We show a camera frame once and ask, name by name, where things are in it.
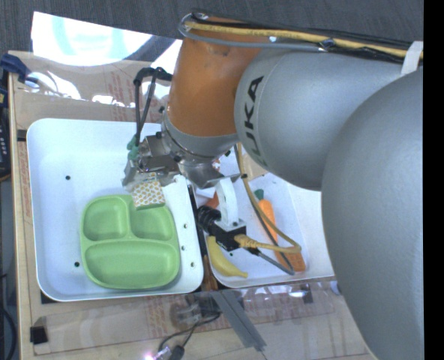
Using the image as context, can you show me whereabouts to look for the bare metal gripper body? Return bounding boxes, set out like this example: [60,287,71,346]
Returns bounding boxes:
[136,131,225,190]

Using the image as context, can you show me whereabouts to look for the white packet with orange dots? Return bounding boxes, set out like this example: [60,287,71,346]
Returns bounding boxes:
[131,179,167,211]

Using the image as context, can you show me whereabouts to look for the thin black rod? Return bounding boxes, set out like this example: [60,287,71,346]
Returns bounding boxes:
[187,184,218,293]

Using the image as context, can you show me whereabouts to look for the white plastic tray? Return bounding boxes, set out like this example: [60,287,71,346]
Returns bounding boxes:
[202,151,336,290]
[25,117,205,302]

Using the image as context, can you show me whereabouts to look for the green divided plate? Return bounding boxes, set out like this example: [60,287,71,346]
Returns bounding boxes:
[79,193,182,291]

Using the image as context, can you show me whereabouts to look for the yellow banana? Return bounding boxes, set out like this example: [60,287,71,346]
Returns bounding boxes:
[205,235,249,280]

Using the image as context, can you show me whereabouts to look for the orange carrot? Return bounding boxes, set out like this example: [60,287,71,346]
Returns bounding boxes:
[253,188,308,273]

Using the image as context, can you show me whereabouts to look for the black cylinder on white bracket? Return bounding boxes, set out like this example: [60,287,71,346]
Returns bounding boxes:
[196,176,248,253]

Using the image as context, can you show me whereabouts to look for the black block with thin wires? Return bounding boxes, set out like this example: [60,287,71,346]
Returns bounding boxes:
[191,292,223,319]

